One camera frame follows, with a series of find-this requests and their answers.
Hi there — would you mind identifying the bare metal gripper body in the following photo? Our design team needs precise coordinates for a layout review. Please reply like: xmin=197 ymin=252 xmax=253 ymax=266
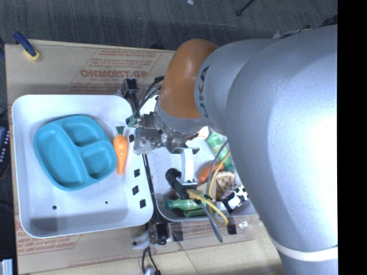
xmin=134 ymin=112 xmax=201 ymax=155

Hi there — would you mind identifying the orange carrot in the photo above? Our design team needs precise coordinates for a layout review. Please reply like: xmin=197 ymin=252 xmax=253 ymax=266
xmin=112 ymin=125 xmax=129 ymax=176

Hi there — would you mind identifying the white plastic tray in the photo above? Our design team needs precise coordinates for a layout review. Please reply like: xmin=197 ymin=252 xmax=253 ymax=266
xmin=142 ymin=124 xmax=259 ymax=222
xmin=11 ymin=94 xmax=154 ymax=239

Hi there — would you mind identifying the green bottle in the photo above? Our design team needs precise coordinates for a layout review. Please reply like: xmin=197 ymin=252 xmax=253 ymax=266
xmin=164 ymin=198 xmax=213 ymax=218
xmin=205 ymin=131 xmax=235 ymax=172

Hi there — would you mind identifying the orange sausage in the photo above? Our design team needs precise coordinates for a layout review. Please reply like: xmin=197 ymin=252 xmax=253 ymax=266
xmin=198 ymin=161 xmax=225 ymax=183

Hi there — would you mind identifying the brown and white bread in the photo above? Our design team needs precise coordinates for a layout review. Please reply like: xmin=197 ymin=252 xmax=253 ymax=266
xmin=214 ymin=170 xmax=236 ymax=201

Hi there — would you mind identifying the blue divided plate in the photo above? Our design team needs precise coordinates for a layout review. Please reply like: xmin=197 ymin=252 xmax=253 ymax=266
xmin=33 ymin=114 xmax=118 ymax=192

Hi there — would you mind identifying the black and white carton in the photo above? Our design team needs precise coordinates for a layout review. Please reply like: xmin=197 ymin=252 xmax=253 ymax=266
xmin=218 ymin=184 xmax=249 ymax=214

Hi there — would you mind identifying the brown cardboard board red print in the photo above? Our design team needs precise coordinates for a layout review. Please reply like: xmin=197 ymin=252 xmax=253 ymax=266
xmin=4 ymin=38 xmax=260 ymax=274

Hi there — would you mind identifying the black cylinder on white bracket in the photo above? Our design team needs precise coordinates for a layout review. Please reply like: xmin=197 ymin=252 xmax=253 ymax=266
xmin=165 ymin=147 xmax=200 ymax=201

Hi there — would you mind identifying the black block with wires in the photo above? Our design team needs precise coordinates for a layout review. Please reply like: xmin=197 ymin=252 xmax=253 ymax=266
xmin=147 ymin=221 xmax=170 ymax=245
xmin=122 ymin=78 xmax=139 ymax=97

